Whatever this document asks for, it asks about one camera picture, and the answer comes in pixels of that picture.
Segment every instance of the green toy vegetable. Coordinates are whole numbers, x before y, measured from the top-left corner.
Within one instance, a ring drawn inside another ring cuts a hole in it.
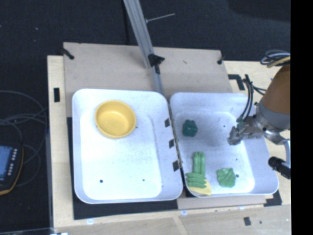
[[[221,187],[232,188],[235,186],[236,175],[233,168],[223,168],[217,170],[217,180]]]
[[[187,137],[194,137],[198,131],[196,123],[193,120],[186,120],[182,126],[182,133]]]
[[[193,171],[186,173],[189,187],[205,188],[205,155],[203,152],[193,154]]]

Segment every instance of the black carpet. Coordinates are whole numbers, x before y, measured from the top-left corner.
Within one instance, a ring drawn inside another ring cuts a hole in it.
[[[265,51],[291,48],[291,0],[140,0],[155,47],[219,49],[226,60],[260,60]],[[0,91],[18,91],[47,102],[46,57],[63,42],[123,45],[126,34],[121,0],[0,0]],[[136,45],[130,29],[130,45]],[[38,112],[22,96],[0,94],[0,119]],[[20,126],[25,143],[38,148],[45,127]],[[0,126],[1,138],[14,130]],[[20,183],[0,196],[0,233],[50,226],[45,146],[23,167]],[[25,151],[31,156],[32,151]]]

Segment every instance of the black cord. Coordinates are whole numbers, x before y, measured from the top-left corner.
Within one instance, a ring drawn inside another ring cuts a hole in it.
[[[251,104],[251,87],[248,85],[247,80],[243,79],[243,82],[246,84],[246,87],[248,89],[248,100],[245,106],[244,111],[241,113],[241,115],[239,116],[239,118],[237,119],[237,122],[242,122],[244,119],[246,119],[245,114],[247,109],[249,108],[250,104]]]
[[[58,55],[68,56],[69,59],[71,59],[71,60],[73,60],[75,58],[67,49],[59,48],[57,52],[58,52]]]
[[[253,103],[253,87],[252,84],[249,83],[249,87],[250,87],[250,104],[249,104],[249,109],[248,112],[246,114],[246,117],[244,118],[244,121],[246,121],[246,119],[248,118],[248,116],[250,115],[251,109],[252,109],[252,103]]]
[[[272,49],[265,52],[265,57],[263,57],[260,62],[262,65],[267,65],[268,67],[271,67],[272,64],[278,62],[279,60],[284,60],[285,58],[287,58],[286,61],[278,62],[278,64],[275,65],[283,66],[290,63],[290,58],[288,59],[290,55],[291,54],[289,52],[286,52],[284,50]]]
[[[37,166],[37,171],[35,172],[35,174],[30,178],[28,179],[27,181],[23,182],[23,183],[20,183],[16,186],[20,187],[20,186],[24,186],[28,183],[30,183],[32,180],[34,180],[39,171],[40,171],[40,168],[41,168],[41,158],[39,156],[39,152],[41,151],[44,143],[45,143],[45,138],[46,138],[46,131],[47,131],[47,114],[46,114],[46,110],[47,108],[43,108],[43,106],[36,100],[34,99],[33,97],[27,95],[27,94],[24,94],[24,93],[20,93],[20,92],[14,92],[14,91],[0,91],[0,94],[15,94],[15,95],[20,95],[20,96],[23,96],[23,97],[26,97],[30,100],[32,100],[33,102],[35,102],[39,108],[40,108],[40,111],[37,112],[37,113],[34,113],[34,114],[18,114],[18,115],[14,115],[14,116],[9,116],[9,117],[6,117],[4,119],[0,119],[0,126],[12,126],[14,127],[18,133],[19,133],[19,137],[20,137],[20,141],[22,143],[22,148],[27,148],[31,151],[34,152],[34,154],[28,158],[27,160],[25,160],[23,162],[23,164],[26,164],[28,162],[30,162],[31,160],[33,160],[35,157],[37,157],[37,160],[38,160],[38,166]],[[30,121],[30,120],[33,120],[33,121],[37,121],[41,124],[44,125],[45,127],[45,133],[44,133],[44,136],[40,142],[40,145],[39,145],[39,148],[38,149],[35,149],[34,147],[28,145],[28,144],[24,144],[24,140],[23,140],[23,135],[22,135],[22,132],[21,130],[19,129],[19,127],[17,126],[18,124],[22,124],[22,123],[26,123],[27,121]]]
[[[261,89],[261,88],[255,87],[254,85],[252,85],[252,87],[253,87],[253,89],[254,89],[256,92],[258,92],[259,94],[265,95],[265,93],[264,93],[264,92],[266,92],[265,89]]]

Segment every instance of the metal pole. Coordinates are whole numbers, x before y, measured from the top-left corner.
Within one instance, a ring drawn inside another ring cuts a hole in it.
[[[123,0],[132,28],[139,45],[144,64],[152,71],[152,77],[155,85],[155,90],[160,94],[164,94],[163,85],[161,82],[160,74],[157,69],[152,69],[153,66],[149,61],[149,56],[154,55],[153,46],[151,43],[149,31],[147,28],[146,20],[143,16],[139,0]]]

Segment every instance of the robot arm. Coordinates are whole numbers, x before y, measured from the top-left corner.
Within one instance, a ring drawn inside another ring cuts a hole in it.
[[[248,102],[244,112],[237,119],[229,134],[228,143],[236,145],[243,139],[260,138],[264,136],[277,145],[284,145],[286,161],[270,158],[268,164],[283,176],[291,178],[290,140],[283,138],[280,133],[290,129],[290,54],[286,52],[268,51],[262,64],[282,66],[275,75],[270,86],[257,104],[256,114],[249,116],[252,107],[253,92],[259,88],[253,86],[248,75],[243,80],[248,88]]]

